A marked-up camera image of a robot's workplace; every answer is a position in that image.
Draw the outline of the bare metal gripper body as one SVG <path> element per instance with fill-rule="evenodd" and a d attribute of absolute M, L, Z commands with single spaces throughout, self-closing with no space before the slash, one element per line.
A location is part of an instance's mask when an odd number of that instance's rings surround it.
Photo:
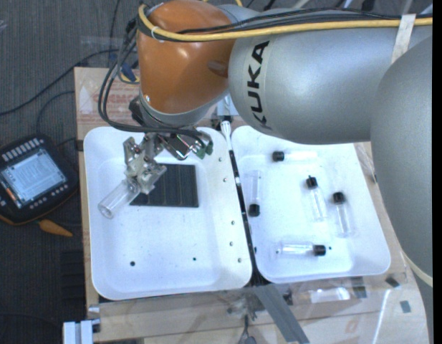
<path fill-rule="evenodd" d="M 182 161 L 190 153 L 200 159 L 211 154 L 211 136 L 196 129 L 196 123 L 206 112 L 205 107 L 182 113 L 163 113 L 150 106 L 146 97 L 137 97 L 130 103 L 130 111 L 145 134 L 153 141 L 155 154 L 167 150 Z"/>

